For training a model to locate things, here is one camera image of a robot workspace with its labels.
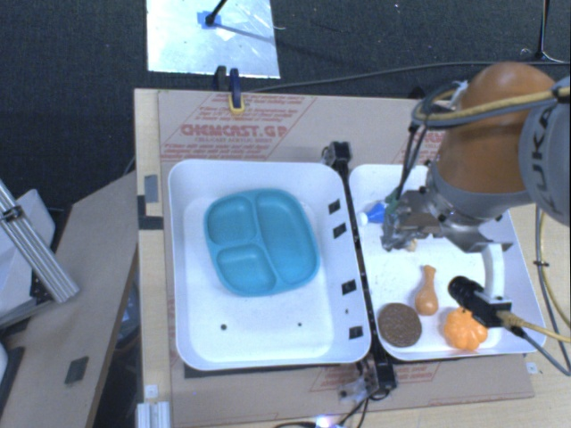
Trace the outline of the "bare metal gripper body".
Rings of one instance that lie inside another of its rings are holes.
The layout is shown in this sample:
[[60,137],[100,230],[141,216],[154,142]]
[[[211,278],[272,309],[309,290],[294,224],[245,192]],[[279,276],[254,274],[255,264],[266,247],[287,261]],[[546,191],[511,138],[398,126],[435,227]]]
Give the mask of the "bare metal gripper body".
[[480,233],[482,219],[471,218],[451,205],[444,197],[430,189],[408,190],[399,199],[388,198],[385,223],[394,225],[400,236],[415,231],[417,240],[445,238],[466,253],[481,252],[486,238]]

